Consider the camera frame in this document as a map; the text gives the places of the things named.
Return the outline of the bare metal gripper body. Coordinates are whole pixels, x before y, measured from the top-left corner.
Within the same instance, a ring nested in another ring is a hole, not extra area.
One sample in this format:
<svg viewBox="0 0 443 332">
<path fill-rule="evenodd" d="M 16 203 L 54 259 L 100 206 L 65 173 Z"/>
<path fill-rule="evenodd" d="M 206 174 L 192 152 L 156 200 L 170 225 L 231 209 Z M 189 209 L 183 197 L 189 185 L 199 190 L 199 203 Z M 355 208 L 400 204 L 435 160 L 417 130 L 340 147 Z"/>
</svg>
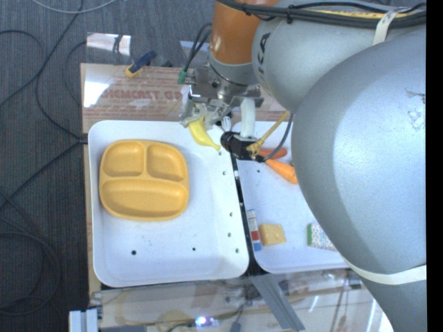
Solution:
<svg viewBox="0 0 443 332">
<path fill-rule="evenodd" d="M 264 97 L 256 83 L 242 84 L 221 76 L 211 66 L 201 66 L 188 73 L 190 95 L 196 104 L 205 104 L 209 112 L 229 113 L 243 101 L 251 100 L 255 108 L 262 106 Z"/>
</svg>

